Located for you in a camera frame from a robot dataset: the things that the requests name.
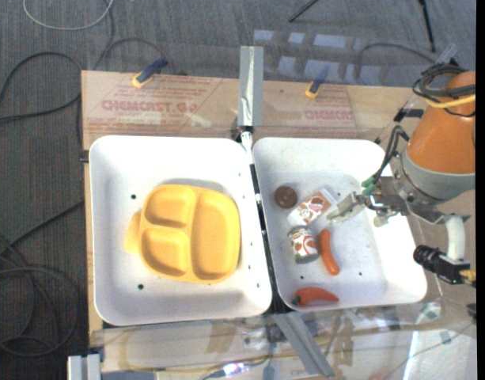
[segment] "yellow divided plate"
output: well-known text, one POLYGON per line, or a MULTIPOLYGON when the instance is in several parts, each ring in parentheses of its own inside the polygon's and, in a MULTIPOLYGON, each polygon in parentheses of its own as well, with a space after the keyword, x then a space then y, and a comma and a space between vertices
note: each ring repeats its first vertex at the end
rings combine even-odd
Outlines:
POLYGON ((146 198, 127 229, 124 247, 140 253, 155 274, 192 283, 216 283, 237 267, 241 222, 223 193, 163 184, 146 198))

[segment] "orange cylinder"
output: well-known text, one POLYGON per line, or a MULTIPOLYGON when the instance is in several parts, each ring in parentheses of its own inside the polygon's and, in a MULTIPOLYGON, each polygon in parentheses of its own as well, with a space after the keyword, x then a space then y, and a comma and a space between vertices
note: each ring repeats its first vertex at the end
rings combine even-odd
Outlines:
MULTIPOLYGON (((449 88, 475 85, 476 73, 464 72, 453 77, 449 88)), ((454 101, 440 97, 441 102, 454 101)), ((409 158, 424 169, 439 173, 467 174, 475 172, 476 145, 474 127, 476 116, 465 117, 476 109, 476 102, 443 108, 429 107, 407 144, 409 158)))

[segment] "yellow band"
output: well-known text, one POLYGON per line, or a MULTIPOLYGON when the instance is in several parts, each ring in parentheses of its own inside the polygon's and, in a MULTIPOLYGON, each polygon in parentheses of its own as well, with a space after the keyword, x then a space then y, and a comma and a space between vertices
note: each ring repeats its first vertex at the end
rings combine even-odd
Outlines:
POLYGON ((472 94, 471 96, 467 96, 466 98, 459 98, 458 100, 447 101, 445 103, 436 103, 435 101, 429 100, 427 98, 424 100, 430 107, 450 108, 450 107, 456 107, 458 105, 472 103, 473 101, 476 101, 476 95, 472 94))

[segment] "red and white can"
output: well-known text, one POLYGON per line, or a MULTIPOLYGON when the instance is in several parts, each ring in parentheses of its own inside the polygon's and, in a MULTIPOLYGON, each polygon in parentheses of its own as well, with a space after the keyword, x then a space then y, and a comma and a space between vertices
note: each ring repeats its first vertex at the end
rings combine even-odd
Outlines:
POLYGON ((290 245, 293 248, 295 262, 304 264, 312 262, 320 257, 316 248, 316 241, 311 230, 305 226, 294 228, 288 234, 290 245))

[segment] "white tray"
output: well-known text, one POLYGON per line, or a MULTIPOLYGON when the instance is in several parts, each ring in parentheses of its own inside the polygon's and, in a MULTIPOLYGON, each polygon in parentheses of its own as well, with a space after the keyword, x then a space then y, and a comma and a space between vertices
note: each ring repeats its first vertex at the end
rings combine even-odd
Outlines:
MULTIPOLYGON (((374 211, 365 209, 352 219, 330 226, 332 253, 340 267, 330 275, 321 259, 296 264, 288 245, 292 226, 290 210, 274 201, 275 189, 288 184, 299 202, 316 190, 328 188, 338 200, 350 192, 361 192, 361 182, 381 165, 384 151, 375 143, 351 139, 265 138, 253 148, 263 209, 279 294, 294 310, 336 310, 362 306, 395 305, 421 300, 426 279, 413 260, 415 243, 407 219, 396 216, 385 226, 373 225, 374 211), (339 297, 323 306, 291 304, 301 287, 322 287, 339 297)), ((319 217, 310 228, 318 235, 327 228, 319 217)))
POLYGON ((271 285, 242 146, 229 139, 105 136, 89 152, 93 208, 94 302, 112 325, 249 317, 267 310, 271 285), (159 184, 193 184, 232 197, 241 217, 236 271, 216 284, 150 272, 123 248, 133 214, 159 184))

